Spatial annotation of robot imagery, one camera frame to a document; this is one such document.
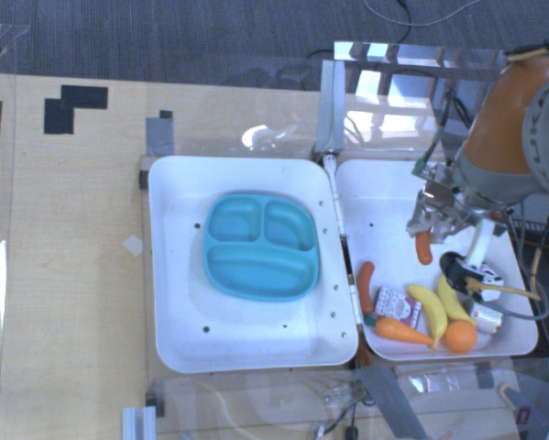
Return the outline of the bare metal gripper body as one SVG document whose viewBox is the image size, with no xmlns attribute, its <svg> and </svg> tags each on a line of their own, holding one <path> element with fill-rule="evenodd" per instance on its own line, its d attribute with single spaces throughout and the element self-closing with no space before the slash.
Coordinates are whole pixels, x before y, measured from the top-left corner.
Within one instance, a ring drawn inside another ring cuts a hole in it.
<svg viewBox="0 0 549 440">
<path fill-rule="evenodd" d="M 478 193 L 457 166 L 436 163 L 423 178 L 419 206 L 425 228 L 466 228 L 481 219 L 504 221 L 504 205 Z"/>
</svg>

